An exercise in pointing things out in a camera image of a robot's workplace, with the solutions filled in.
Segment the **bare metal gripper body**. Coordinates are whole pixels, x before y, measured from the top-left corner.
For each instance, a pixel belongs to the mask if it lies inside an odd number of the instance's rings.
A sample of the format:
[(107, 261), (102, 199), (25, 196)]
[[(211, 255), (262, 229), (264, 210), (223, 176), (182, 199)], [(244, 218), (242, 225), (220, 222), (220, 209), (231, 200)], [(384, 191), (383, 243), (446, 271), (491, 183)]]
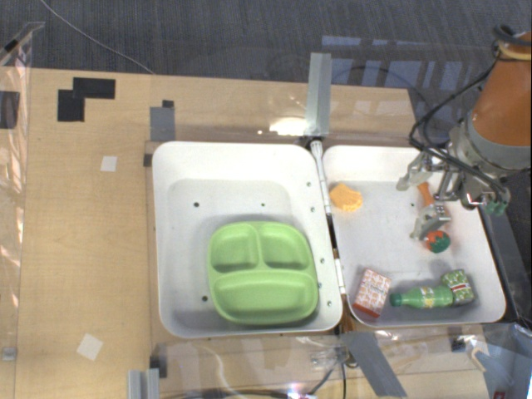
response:
[(458, 200), (467, 209), (507, 208), (510, 192), (502, 178), (510, 173), (510, 143), (505, 137), (481, 125), (458, 125), (436, 149), (447, 157), (439, 200)]

